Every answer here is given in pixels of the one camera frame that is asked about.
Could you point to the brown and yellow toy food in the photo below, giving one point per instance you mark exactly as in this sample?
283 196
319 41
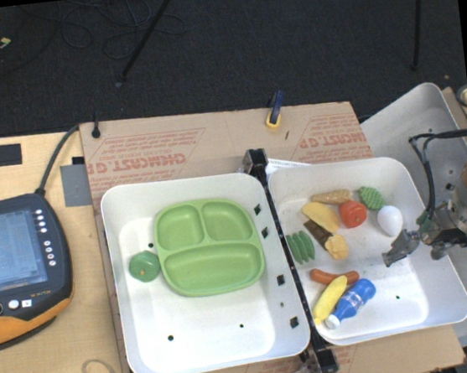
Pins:
333 245

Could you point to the green divided plate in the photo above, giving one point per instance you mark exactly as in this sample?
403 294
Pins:
211 264

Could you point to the white paper sheet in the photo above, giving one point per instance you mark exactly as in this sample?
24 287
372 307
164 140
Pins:
285 162

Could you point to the white egg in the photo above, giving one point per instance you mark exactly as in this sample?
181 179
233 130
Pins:
390 220

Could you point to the yellow toy slice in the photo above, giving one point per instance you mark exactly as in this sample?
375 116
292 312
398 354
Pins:
321 216

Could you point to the white plastic tray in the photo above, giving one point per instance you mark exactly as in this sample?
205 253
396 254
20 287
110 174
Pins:
400 304
209 332

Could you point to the tan toy bread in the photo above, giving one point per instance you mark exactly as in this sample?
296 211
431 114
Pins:
332 197

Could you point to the blue bottle with white cap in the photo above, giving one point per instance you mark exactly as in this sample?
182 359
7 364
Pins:
353 302

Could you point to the orange-red toy tomato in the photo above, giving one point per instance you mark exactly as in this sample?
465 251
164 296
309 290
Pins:
352 214

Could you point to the green ribbed toy pea pod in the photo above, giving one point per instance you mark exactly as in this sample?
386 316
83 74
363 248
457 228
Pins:
301 247

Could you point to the thin black rod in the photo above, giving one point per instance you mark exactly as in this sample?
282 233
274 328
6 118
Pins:
288 259

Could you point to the yellow banana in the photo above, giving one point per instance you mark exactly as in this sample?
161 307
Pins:
329 298

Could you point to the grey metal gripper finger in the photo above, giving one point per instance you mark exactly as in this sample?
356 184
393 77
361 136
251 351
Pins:
396 255
408 237

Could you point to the green textured toy vegetable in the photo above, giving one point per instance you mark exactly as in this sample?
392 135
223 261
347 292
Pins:
372 198

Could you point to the green round toy fruit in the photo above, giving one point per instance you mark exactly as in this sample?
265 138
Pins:
143 267

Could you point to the orange-brown toy sausage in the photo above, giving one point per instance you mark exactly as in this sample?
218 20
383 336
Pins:
322 276

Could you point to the brown cardboard board red print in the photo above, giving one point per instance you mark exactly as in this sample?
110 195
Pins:
219 141

